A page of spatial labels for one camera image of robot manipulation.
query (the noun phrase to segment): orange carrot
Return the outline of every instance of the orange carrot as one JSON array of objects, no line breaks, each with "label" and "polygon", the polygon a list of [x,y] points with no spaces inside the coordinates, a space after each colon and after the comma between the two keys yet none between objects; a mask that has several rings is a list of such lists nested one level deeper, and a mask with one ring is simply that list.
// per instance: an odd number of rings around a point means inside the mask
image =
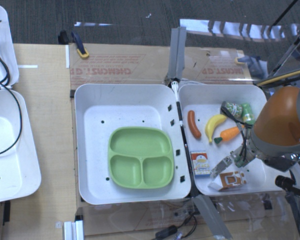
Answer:
[{"label": "orange carrot", "polygon": [[232,140],[235,136],[237,136],[240,133],[240,130],[237,126],[223,130],[220,133],[220,137],[214,138],[215,143],[220,143],[221,141],[230,141]]}]

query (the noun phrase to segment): blue and yellow clamp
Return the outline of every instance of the blue and yellow clamp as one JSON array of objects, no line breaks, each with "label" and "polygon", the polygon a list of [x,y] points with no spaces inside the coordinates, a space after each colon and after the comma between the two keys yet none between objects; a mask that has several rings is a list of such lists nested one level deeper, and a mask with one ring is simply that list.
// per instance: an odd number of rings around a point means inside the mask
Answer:
[{"label": "blue and yellow clamp", "polygon": [[79,34],[77,32],[75,32],[75,31],[72,31],[71,32],[71,36],[72,36],[74,42],[76,43],[76,51],[78,52],[78,54],[80,55],[80,57],[82,59],[87,59],[89,57],[89,52],[84,47],[84,44],[82,43]]}]

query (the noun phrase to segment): sausage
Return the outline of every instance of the sausage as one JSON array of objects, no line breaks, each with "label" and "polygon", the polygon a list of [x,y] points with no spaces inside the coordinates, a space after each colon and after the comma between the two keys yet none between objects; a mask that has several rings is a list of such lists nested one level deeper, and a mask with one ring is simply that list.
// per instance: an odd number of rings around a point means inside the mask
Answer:
[{"label": "sausage", "polygon": [[197,128],[196,121],[195,121],[195,112],[193,110],[190,110],[188,112],[188,125],[192,135],[196,139],[199,139],[201,137],[201,132]]}]

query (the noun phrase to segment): wooden surface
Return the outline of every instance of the wooden surface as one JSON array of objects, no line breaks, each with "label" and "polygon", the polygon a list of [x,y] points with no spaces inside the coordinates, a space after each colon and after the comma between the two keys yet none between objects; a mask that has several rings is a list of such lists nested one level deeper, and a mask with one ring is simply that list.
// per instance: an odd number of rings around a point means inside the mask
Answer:
[{"label": "wooden surface", "polygon": [[42,181],[32,195],[11,200],[3,240],[62,239],[62,222],[74,221],[76,183],[70,100],[70,72],[64,45],[15,44],[19,82],[25,99]]},{"label": "wooden surface", "polygon": [[[18,65],[38,66],[20,68],[19,82],[13,89],[24,97],[27,105],[42,182],[34,194],[11,200],[10,222],[2,227],[1,239],[62,240],[62,223],[74,221],[77,206],[88,205],[80,201],[76,190],[74,111],[65,46],[15,44],[14,49]],[[239,240],[299,240],[290,206],[286,202],[277,205],[282,215],[268,211],[264,217],[254,217],[251,212],[249,219],[227,221],[226,226],[234,239]],[[190,228],[185,227],[183,231],[187,232]],[[86,239],[148,240],[157,231],[92,235]],[[215,238],[207,225],[201,224],[188,239]]]}]

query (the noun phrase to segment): green can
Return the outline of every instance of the green can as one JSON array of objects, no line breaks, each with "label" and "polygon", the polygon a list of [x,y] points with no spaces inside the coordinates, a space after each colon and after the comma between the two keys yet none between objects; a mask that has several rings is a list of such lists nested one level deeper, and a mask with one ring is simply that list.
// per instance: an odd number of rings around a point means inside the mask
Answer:
[{"label": "green can", "polygon": [[242,113],[243,113],[243,108],[241,105],[229,102],[229,101],[224,101],[221,104],[222,107],[225,107],[230,113],[231,115],[234,116],[234,118],[240,120]]},{"label": "green can", "polygon": [[241,104],[241,107],[243,109],[242,111],[242,120],[244,123],[253,125],[256,122],[255,115],[252,112],[251,106],[249,103],[243,103]]}]

